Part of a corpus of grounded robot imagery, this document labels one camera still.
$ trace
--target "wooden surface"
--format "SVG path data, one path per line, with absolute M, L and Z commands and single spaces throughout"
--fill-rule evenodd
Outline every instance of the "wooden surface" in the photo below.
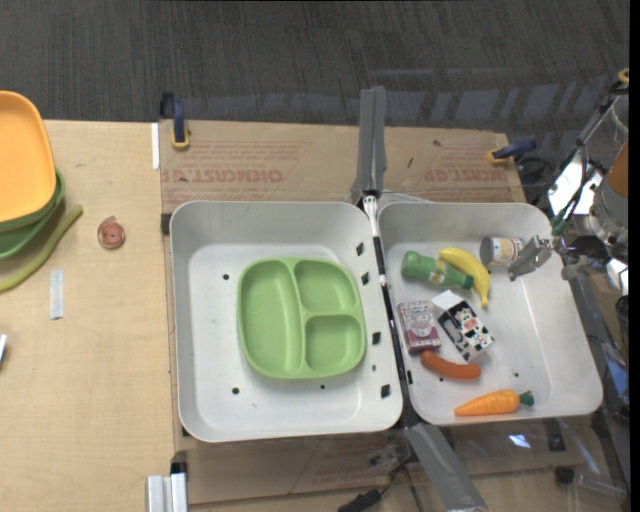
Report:
M 66 209 L 84 214 L 51 258 L 0 294 L 0 510 L 143 511 L 173 456 L 160 182 L 148 124 L 48 121 Z M 126 242 L 97 241 L 115 215 Z M 39 247 L 0 261 L 0 279 Z M 49 320 L 49 271 L 64 317 Z

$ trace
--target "carrot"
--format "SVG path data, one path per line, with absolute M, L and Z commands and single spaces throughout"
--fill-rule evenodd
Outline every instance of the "carrot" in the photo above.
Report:
M 443 359 L 433 350 L 423 350 L 420 361 L 424 366 L 444 377 L 474 380 L 480 377 L 481 368 L 477 364 L 456 364 Z
M 520 404 L 532 406 L 533 394 L 527 391 L 518 395 L 511 389 L 501 389 L 474 398 L 470 402 L 456 407 L 456 416 L 482 416 L 485 414 L 509 414 L 515 412 Z

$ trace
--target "brown sausage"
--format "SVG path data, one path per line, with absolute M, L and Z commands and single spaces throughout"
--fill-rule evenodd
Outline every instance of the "brown sausage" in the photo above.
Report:
M 482 370 L 477 364 L 456 364 L 443 359 L 433 350 L 423 350 L 420 354 L 422 364 L 443 377 L 474 380 L 480 377 Z

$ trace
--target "can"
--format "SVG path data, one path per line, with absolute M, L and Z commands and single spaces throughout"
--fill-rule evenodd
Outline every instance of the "can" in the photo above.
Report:
M 484 265 L 508 265 L 516 261 L 523 247 L 519 238 L 485 236 L 480 242 L 480 261 Z

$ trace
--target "yellow banana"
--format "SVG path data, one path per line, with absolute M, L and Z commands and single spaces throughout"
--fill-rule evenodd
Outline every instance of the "yellow banana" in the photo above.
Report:
M 491 276 L 482 262 L 469 251 L 459 247 L 445 247 L 440 251 L 439 256 L 440 259 L 459 268 L 465 274 L 473 276 L 473 287 L 480 295 L 480 302 L 484 307 L 488 306 Z

